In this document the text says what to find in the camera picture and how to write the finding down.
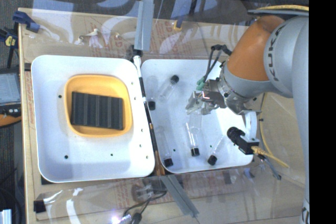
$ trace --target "clear plastic film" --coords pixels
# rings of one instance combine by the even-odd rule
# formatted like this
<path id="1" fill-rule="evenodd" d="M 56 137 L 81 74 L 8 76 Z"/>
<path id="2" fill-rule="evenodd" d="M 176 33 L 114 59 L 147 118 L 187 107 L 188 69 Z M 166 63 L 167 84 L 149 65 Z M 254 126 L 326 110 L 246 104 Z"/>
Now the clear plastic film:
<path id="1" fill-rule="evenodd" d="M 40 55 L 84 56 L 129 59 L 135 41 L 140 0 L 92 0 L 65 3 L 34 0 L 32 8 L 20 8 L 40 25 L 37 33 L 20 28 L 21 64 L 32 63 Z M 204 74 L 211 46 L 226 44 L 233 50 L 255 18 L 247 15 L 240 1 L 198 0 L 194 15 L 188 13 L 191 0 L 154 0 L 154 16 L 150 50 L 142 56 L 142 74 L 148 101 L 156 101 L 159 86 L 173 75 L 179 76 L 168 102 L 156 103 L 150 111 L 154 124 L 162 125 L 174 165 L 166 167 L 181 182 L 188 198 L 196 206 L 196 218 L 185 216 L 168 192 L 151 201 L 142 213 L 142 223 L 235 223 L 263 219 L 295 218 L 301 213 L 304 196 L 304 164 L 300 152 L 292 99 L 267 95 L 258 125 L 258 138 L 266 142 L 272 153 L 290 168 L 277 162 L 243 155 L 226 137 L 232 125 L 244 130 L 241 116 L 213 111 L 202 118 L 203 135 L 199 140 L 198 158 L 190 154 L 189 140 L 183 123 L 188 122 L 185 106 L 196 83 Z M 182 27 L 176 22 L 183 17 Z M 210 79 L 215 79 L 219 65 L 228 55 L 222 54 Z M 158 65 L 154 60 L 185 60 Z M 155 76 L 153 90 L 146 78 Z M 148 196 L 163 191 L 162 182 L 150 175 L 138 179 L 83 181 L 51 184 L 41 179 L 38 168 L 33 82 L 29 71 L 22 74 L 24 106 L 24 138 L 26 143 L 26 196 L 29 200 L 27 219 L 40 223 L 118 223 L 125 210 L 146 201 Z M 253 101 L 256 110 L 262 97 Z M 216 141 L 225 138 L 224 157 L 216 165 L 207 162 Z M 274 177 L 274 172 L 281 180 Z M 34 211 L 44 205 L 45 211 Z M 143 206 L 132 208 L 130 216 Z"/>

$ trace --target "clear vial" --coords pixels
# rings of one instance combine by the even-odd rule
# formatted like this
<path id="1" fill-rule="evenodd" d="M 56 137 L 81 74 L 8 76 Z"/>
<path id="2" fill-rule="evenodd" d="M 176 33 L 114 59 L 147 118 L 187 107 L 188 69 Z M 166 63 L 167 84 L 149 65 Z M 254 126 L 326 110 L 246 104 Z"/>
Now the clear vial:
<path id="1" fill-rule="evenodd" d="M 200 110 L 196 110 L 189 115 L 189 122 L 185 124 L 189 138 L 189 146 L 193 157 L 199 156 L 198 149 L 199 136 L 202 135 L 202 114 Z"/>
<path id="2" fill-rule="evenodd" d="M 159 83 L 156 76 L 149 76 L 145 81 L 146 100 L 149 110 L 155 110 L 155 101 Z"/>
<path id="3" fill-rule="evenodd" d="M 170 97 L 178 81 L 179 77 L 177 75 L 174 75 L 162 84 L 159 89 L 159 99 L 161 101 L 165 101 Z"/>
<path id="4" fill-rule="evenodd" d="M 210 152 L 208 163 L 211 165 L 215 165 L 218 158 L 220 158 L 223 155 L 224 148 L 225 148 L 225 135 L 221 135 L 220 138 L 217 140 L 215 147 L 213 147 L 212 151 Z"/>
<path id="5" fill-rule="evenodd" d="M 154 128 L 156 143 L 159 148 L 160 157 L 163 159 L 164 166 L 169 167 L 172 166 L 173 160 L 172 160 L 172 151 L 169 147 L 169 143 L 164 131 L 164 128 L 162 126 L 158 126 Z"/>

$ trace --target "black vial cap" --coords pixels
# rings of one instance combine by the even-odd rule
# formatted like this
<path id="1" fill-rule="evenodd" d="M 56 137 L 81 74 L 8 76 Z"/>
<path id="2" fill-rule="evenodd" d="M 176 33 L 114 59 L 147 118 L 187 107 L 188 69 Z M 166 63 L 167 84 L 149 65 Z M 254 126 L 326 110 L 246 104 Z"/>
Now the black vial cap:
<path id="1" fill-rule="evenodd" d="M 173 163 L 173 160 L 171 158 L 164 160 L 164 166 L 165 167 L 169 167 L 169 166 L 172 166 L 172 165 L 174 165 L 174 163 Z"/>
<path id="2" fill-rule="evenodd" d="M 195 147 L 195 148 L 192 148 L 191 149 L 191 155 L 193 156 L 193 157 L 196 157 L 196 156 L 199 156 L 199 153 L 200 151 L 199 151 L 199 149 L 198 149 L 198 147 Z"/>
<path id="3" fill-rule="evenodd" d="M 208 159 L 208 163 L 211 164 L 211 165 L 215 165 L 216 161 L 217 161 L 217 158 L 214 155 L 211 155 Z"/>
<path id="4" fill-rule="evenodd" d="M 177 75 L 174 75 L 170 78 L 170 81 L 172 83 L 178 83 L 179 80 L 180 80 L 180 78 Z"/>
<path id="5" fill-rule="evenodd" d="M 154 101 L 149 101 L 148 102 L 148 108 L 149 108 L 149 110 L 155 110 L 155 102 Z"/>

